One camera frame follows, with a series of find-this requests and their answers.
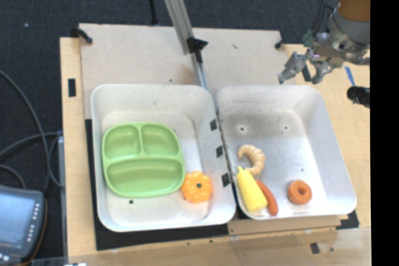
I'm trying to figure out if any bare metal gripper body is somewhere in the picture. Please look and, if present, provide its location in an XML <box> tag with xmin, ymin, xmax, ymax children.
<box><xmin>306</xmin><ymin>31</ymin><xmax>371</xmax><ymax>66</ymax></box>

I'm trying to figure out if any white plastic tray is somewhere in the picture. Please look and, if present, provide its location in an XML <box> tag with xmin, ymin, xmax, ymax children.
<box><xmin>90</xmin><ymin>83</ymin><xmax>237</xmax><ymax>233</ymax></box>
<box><xmin>214</xmin><ymin>83</ymin><xmax>358</xmax><ymax>222</ymax></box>

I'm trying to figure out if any beige toy croissant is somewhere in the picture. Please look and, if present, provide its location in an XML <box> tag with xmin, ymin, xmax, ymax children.
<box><xmin>236</xmin><ymin>143</ymin><xmax>267</xmax><ymax>178</ymax></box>

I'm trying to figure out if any orange toy doughnut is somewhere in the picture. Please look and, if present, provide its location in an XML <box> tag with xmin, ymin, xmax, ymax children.
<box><xmin>286</xmin><ymin>179</ymin><xmax>313</xmax><ymax>206</ymax></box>

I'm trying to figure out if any yellow toy squeeze bottle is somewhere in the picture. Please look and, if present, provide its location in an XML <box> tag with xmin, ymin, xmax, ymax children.
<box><xmin>235</xmin><ymin>165</ymin><xmax>269</xmax><ymax>214</ymax></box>

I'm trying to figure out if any orange toy sausage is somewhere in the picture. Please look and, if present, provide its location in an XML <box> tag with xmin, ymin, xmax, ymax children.
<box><xmin>255</xmin><ymin>179</ymin><xmax>279</xmax><ymax>217</ymax></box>

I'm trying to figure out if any pale wood flat board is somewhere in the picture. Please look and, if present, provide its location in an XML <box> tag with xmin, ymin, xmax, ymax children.
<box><xmin>77</xmin><ymin>22</ymin><xmax>349</xmax><ymax>236</ymax></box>

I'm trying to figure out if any orange toy pumpkin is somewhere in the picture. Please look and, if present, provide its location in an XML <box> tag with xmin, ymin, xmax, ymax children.
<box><xmin>180</xmin><ymin>169</ymin><xmax>214</xmax><ymax>204</ymax></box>

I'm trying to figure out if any green divided plate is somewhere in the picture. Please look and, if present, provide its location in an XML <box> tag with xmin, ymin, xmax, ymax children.
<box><xmin>101</xmin><ymin>121</ymin><xmax>186</xmax><ymax>199</ymax></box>

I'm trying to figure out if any black cylinder on white bracket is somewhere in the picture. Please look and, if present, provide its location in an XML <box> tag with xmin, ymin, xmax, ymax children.
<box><xmin>346</xmin><ymin>85</ymin><xmax>371</xmax><ymax>108</ymax></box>

